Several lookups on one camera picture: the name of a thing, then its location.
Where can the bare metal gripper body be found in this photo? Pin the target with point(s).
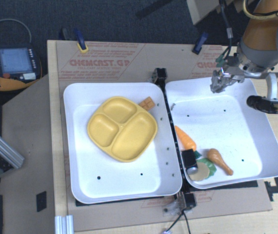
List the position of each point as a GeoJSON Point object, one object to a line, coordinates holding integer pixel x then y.
{"type": "Point", "coordinates": [236, 69]}

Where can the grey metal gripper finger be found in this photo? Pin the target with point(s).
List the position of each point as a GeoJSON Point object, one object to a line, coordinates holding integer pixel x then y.
{"type": "Point", "coordinates": [215, 84]}
{"type": "Point", "coordinates": [227, 81]}

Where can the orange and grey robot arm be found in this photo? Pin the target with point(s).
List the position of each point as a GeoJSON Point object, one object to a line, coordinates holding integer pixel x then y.
{"type": "Point", "coordinates": [263, 30]}

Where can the white plastic tray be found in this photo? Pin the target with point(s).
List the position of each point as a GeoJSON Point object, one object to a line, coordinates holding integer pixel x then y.
{"type": "Point", "coordinates": [119, 179]}
{"type": "Point", "coordinates": [226, 130]}

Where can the orange carrot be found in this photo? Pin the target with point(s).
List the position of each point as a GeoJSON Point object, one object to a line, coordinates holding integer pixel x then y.
{"type": "Point", "coordinates": [184, 138]}

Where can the brown biscuit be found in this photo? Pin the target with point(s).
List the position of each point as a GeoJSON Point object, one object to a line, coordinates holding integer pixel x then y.
{"type": "Point", "coordinates": [146, 103]}

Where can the tan chicken drumstick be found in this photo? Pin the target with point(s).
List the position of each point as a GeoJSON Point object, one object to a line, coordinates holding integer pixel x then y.
{"type": "Point", "coordinates": [218, 158]}

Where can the black can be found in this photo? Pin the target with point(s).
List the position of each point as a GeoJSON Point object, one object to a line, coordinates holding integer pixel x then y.
{"type": "Point", "coordinates": [189, 160]}

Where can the green lettuce leaf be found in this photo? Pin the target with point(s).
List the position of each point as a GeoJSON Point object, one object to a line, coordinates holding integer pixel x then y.
{"type": "Point", "coordinates": [211, 167]}

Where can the brown cardboard board red print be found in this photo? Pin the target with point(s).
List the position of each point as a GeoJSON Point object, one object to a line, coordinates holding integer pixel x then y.
{"type": "Point", "coordinates": [134, 55]}

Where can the beige round disc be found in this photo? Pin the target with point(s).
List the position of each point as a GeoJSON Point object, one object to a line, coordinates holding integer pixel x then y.
{"type": "Point", "coordinates": [201, 173]}

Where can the yellow divided plate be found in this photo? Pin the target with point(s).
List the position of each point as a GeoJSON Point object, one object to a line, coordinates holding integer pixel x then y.
{"type": "Point", "coordinates": [129, 135]}

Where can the black cylinder on white bracket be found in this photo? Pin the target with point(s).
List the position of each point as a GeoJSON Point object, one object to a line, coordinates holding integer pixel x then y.
{"type": "Point", "coordinates": [261, 103]}

